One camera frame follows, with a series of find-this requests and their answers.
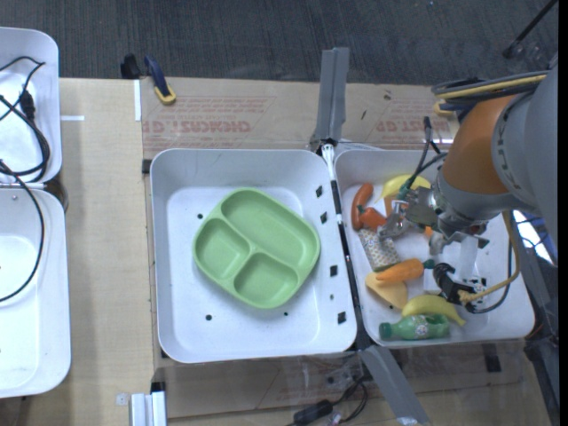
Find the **carrot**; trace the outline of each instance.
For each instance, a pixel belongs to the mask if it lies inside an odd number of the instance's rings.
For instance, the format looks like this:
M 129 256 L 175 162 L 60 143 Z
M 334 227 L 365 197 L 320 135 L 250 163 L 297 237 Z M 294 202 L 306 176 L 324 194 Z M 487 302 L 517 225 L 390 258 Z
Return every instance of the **carrot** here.
M 383 272 L 378 273 L 375 278 L 391 282 L 415 280 L 422 276 L 424 267 L 433 268 L 433 261 L 428 260 L 423 264 L 420 259 L 413 257 L 387 268 Z
M 371 195 L 373 195 L 373 191 L 373 185 L 370 183 L 364 183 L 355 193 L 355 197 L 353 197 L 353 203 L 351 205 L 351 225 L 356 231 L 363 228 L 363 223 L 359 220 L 359 209 L 357 206 L 365 206 Z
M 359 210 L 359 221 L 371 230 L 376 231 L 380 226 L 387 223 L 387 218 L 373 207 L 363 209 L 358 205 L 357 209 Z

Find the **yellow cable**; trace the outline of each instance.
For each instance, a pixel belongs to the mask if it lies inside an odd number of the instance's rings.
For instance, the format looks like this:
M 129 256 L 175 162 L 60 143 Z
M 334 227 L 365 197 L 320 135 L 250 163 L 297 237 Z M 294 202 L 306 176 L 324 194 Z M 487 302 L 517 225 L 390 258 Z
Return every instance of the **yellow cable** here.
M 513 243 L 513 231 L 511 229 L 511 222 L 510 222 L 509 214 L 505 211 L 503 211 L 501 214 L 503 216 L 503 221 L 505 221 L 505 226 L 507 227 L 507 233 L 509 234 L 509 239 L 510 239 L 511 243 Z M 513 252 L 515 253 L 515 272 L 509 278 L 507 278 L 504 281 L 500 282 L 499 284 L 495 284 L 494 286 L 490 287 L 489 289 L 484 290 L 483 292 L 479 292 L 477 294 L 471 294 L 470 292 L 466 292 L 465 290 L 458 290 L 458 295 L 460 296 L 460 301 L 463 304 L 471 303 L 471 302 L 477 300 L 478 298 L 481 298 L 482 296 L 489 295 L 492 292 L 494 292 L 495 290 L 498 290 L 500 288 L 504 288 L 505 286 L 507 286 L 508 284 L 513 282 L 515 280 L 515 278 L 521 272 L 520 263 L 519 263 L 519 256 L 518 256 L 518 248 L 517 248 L 517 245 L 514 244 L 514 243 L 513 243 Z
M 511 81 L 504 81 L 498 83 L 490 83 L 487 85 L 479 85 L 478 87 L 472 87 L 470 89 L 459 90 L 459 91 L 449 91 L 447 93 L 439 93 L 436 96 L 438 99 L 452 99 L 460 98 L 464 96 L 474 95 L 483 91 L 496 91 L 505 89 L 508 87 L 515 87 L 517 85 L 526 85 L 528 83 L 540 82 L 547 75 L 534 75 L 531 77 L 523 77 L 521 79 L 513 79 Z

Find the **toy banana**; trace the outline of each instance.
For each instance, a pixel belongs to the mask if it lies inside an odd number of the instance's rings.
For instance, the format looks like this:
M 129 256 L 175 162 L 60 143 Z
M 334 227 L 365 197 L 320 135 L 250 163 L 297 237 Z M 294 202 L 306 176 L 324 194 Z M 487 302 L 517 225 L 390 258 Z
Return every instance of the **toy banana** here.
M 447 318 L 455 320 L 460 327 L 465 324 L 465 320 L 458 315 L 455 306 L 436 295 L 424 294 L 412 297 L 402 308 L 401 314 L 402 317 L 416 314 L 444 314 Z

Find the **plastic bottle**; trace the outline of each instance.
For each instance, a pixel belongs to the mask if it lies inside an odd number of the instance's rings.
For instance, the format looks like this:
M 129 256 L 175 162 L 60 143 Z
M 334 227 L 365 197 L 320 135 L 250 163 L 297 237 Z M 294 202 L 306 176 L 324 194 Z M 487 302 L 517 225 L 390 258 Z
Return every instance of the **plastic bottle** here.
M 379 335 L 384 341 L 432 339 L 449 334 L 450 321 L 444 314 L 417 314 L 397 323 L 383 322 L 379 325 Z

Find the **blue and yellow clamp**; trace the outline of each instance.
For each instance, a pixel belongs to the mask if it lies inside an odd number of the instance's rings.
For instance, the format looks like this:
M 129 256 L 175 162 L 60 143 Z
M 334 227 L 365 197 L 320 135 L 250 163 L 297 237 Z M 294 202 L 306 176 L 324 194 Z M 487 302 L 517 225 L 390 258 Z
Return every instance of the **blue and yellow clamp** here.
M 166 82 L 166 78 L 156 59 L 152 55 L 147 54 L 144 57 L 144 63 L 148 68 L 148 73 L 154 79 L 154 91 L 158 99 L 165 105 L 173 104 L 176 100 L 176 93 Z

